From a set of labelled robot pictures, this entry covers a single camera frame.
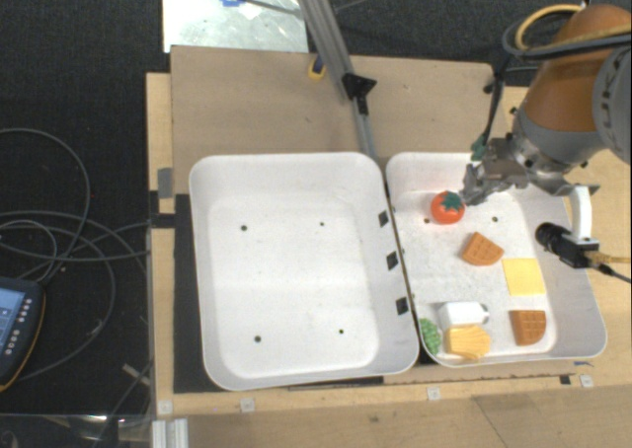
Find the metal stand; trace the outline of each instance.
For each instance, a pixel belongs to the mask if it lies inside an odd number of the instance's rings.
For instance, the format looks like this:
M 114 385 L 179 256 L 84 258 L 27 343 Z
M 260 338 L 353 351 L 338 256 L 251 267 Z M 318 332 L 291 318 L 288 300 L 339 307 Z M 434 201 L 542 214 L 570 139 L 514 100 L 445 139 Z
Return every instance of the metal stand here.
M 338 87 L 343 98 L 348 98 L 353 103 L 361 151 L 377 160 L 366 103 L 366 95 L 375 86 L 376 81 L 355 74 L 329 0 L 298 0 L 298 3 L 309 32 L 314 38 L 318 54 L 327 66 L 334 85 Z

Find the orange waffle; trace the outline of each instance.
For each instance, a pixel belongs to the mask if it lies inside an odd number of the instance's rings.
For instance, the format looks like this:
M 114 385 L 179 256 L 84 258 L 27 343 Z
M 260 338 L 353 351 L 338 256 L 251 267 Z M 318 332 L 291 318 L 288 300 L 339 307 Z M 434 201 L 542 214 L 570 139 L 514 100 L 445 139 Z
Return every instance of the orange waffle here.
M 518 346 L 536 344 L 546 331 L 546 313 L 543 311 L 510 311 L 513 337 Z
M 461 257 L 474 265 L 491 265 L 498 261 L 504 252 L 501 247 L 475 232 L 465 246 Z

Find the white tray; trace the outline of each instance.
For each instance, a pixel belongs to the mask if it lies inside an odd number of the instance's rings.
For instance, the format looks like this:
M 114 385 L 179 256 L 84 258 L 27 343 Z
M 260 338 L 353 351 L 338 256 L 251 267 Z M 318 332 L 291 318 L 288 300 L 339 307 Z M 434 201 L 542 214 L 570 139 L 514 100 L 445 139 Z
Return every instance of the white tray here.
M 203 360 L 220 387 L 383 375 L 416 361 L 383 179 L 368 157 L 207 157 L 190 194 Z
M 492 338 L 491 351 L 478 361 L 442 349 L 434 359 L 447 366 L 467 366 L 553 358 L 595 356 L 606 343 L 605 327 L 584 270 L 571 269 L 536 244 L 535 229 L 543 222 L 569 228 L 564 202 L 536 187 L 492 194 L 468 207 L 463 219 L 437 225 L 430 215 L 432 198 L 440 191 L 459 191 L 466 154 L 403 153 L 386 167 L 391 203 L 404 263 L 419 318 L 439 326 L 437 310 L 449 301 L 477 301 L 490 318 L 482 326 Z M 503 259 L 536 258 L 546 295 L 512 297 L 503 266 L 474 266 L 460 253 L 475 231 L 505 250 Z M 509 310 L 546 312 L 547 329 L 537 344 L 517 346 Z

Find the wooden board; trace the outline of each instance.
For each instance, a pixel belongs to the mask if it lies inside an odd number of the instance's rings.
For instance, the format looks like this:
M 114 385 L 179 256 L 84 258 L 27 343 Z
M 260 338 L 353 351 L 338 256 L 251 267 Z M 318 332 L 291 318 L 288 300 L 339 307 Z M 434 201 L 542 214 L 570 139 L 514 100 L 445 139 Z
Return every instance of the wooden board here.
M 188 193 L 207 155 L 357 151 L 352 105 L 328 79 L 306 77 L 305 53 L 172 49 L 174 177 Z M 374 78 L 368 97 L 380 164 L 402 151 L 468 151 L 485 127 L 487 64 L 352 57 Z M 497 128 L 506 126 L 500 117 Z
M 190 445 L 277 448 L 626 446 L 632 386 L 313 411 L 194 416 Z

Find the cheese slice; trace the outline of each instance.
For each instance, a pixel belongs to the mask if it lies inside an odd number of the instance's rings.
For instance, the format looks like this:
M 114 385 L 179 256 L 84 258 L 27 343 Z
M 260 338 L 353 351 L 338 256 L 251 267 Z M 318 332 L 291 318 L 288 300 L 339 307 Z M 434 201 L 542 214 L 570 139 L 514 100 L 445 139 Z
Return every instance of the cheese slice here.
M 510 295 L 519 297 L 546 293 L 536 259 L 503 259 L 503 271 Z

